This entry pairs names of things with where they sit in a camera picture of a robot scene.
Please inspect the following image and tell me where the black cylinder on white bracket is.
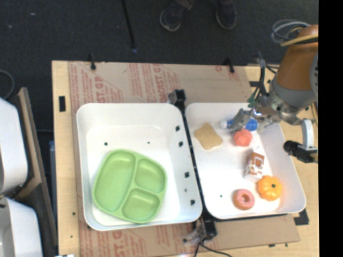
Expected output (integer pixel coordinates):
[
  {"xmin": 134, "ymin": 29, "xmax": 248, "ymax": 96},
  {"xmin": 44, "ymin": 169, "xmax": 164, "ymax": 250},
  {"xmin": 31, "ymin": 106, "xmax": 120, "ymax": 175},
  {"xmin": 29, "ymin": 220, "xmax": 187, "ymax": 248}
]
[{"xmin": 283, "ymin": 118, "xmax": 319, "ymax": 163}]

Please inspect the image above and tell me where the brown cardboard board red print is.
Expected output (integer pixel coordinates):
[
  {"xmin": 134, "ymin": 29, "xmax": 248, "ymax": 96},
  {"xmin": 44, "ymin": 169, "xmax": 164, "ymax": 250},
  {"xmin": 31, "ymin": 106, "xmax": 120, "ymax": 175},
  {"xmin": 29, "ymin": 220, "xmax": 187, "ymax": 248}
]
[{"xmin": 68, "ymin": 61, "xmax": 301, "ymax": 257}]

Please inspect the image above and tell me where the white plastic tray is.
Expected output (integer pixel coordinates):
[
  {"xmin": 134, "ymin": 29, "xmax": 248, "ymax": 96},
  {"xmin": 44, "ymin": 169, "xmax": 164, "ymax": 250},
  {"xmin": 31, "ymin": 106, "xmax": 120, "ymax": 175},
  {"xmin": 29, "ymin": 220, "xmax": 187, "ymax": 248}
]
[
  {"xmin": 76, "ymin": 102, "xmax": 203, "ymax": 231},
  {"xmin": 184, "ymin": 102, "xmax": 307, "ymax": 221}
]

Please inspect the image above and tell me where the pink frosted toy doughnut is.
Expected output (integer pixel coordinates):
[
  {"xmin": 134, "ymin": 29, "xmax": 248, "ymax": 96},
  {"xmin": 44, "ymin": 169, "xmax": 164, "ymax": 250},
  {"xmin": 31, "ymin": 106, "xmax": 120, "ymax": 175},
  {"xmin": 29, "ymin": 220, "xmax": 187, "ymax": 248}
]
[{"xmin": 232, "ymin": 188, "xmax": 256, "ymax": 211}]

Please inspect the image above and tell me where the brown and white carton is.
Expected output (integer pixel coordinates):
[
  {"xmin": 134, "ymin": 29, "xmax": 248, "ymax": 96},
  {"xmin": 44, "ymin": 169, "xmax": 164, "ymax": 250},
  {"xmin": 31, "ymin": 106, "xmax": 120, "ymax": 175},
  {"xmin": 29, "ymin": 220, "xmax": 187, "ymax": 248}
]
[{"xmin": 243, "ymin": 150, "xmax": 266, "ymax": 183}]

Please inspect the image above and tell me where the person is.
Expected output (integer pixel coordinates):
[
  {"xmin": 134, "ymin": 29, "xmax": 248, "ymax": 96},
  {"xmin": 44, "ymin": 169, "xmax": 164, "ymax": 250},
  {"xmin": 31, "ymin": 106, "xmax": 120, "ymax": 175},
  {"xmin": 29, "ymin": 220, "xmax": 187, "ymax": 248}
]
[{"xmin": 160, "ymin": 0, "xmax": 246, "ymax": 32}]

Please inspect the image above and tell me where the blue and white bottle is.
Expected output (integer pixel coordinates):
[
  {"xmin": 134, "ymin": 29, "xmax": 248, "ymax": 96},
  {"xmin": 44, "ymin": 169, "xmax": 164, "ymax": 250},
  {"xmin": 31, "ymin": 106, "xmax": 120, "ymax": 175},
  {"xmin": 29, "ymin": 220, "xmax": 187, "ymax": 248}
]
[{"xmin": 220, "ymin": 118, "xmax": 258, "ymax": 132}]

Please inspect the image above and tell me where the salmon pink toy pumpkin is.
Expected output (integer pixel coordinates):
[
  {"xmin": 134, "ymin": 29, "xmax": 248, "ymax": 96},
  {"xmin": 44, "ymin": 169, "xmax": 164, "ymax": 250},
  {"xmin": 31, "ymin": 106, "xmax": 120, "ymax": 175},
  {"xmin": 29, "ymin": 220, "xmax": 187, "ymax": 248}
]
[{"xmin": 233, "ymin": 128, "xmax": 253, "ymax": 147}]

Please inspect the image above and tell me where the orange toy pumpkin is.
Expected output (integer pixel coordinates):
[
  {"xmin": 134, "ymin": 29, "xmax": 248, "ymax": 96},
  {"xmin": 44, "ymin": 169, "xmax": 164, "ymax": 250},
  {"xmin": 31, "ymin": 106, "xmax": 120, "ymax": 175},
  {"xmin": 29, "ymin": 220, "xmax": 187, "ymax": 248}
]
[{"xmin": 256, "ymin": 175, "xmax": 284, "ymax": 202}]

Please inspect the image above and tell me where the black block with wires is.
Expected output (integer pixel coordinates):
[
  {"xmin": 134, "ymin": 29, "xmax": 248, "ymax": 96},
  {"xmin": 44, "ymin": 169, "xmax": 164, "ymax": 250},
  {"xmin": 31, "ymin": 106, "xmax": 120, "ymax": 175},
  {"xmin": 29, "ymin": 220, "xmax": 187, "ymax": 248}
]
[
  {"xmin": 183, "ymin": 220, "xmax": 218, "ymax": 245},
  {"xmin": 168, "ymin": 89, "xmax": 187, "ymax": 105}
]

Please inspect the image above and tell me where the green divided plate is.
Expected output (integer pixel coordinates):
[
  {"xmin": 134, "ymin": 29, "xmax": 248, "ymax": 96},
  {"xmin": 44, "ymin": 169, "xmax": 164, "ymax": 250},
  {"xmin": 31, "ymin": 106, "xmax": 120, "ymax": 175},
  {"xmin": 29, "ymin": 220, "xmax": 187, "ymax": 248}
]
[{"xmin": 92, "ymin": 148, "xmax": 168, "ymax": 224}]

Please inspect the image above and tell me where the tan toy bread slice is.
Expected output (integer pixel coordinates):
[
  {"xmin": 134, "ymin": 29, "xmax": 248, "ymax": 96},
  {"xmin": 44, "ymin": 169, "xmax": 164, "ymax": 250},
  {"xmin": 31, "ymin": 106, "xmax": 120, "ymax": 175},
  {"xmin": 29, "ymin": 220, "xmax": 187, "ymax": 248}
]
[{"xmin": 193, "ymin": 122, "xmax": 223, "ymax": 150}]

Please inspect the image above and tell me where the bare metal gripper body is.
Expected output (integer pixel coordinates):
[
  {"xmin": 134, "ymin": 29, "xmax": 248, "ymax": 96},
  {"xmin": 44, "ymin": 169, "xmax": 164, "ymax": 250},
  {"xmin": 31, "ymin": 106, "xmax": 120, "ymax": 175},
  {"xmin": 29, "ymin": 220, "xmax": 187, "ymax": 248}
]
[{"xmin": 251, "ymin": 94, "xmax": 306, "ymax": 126}]

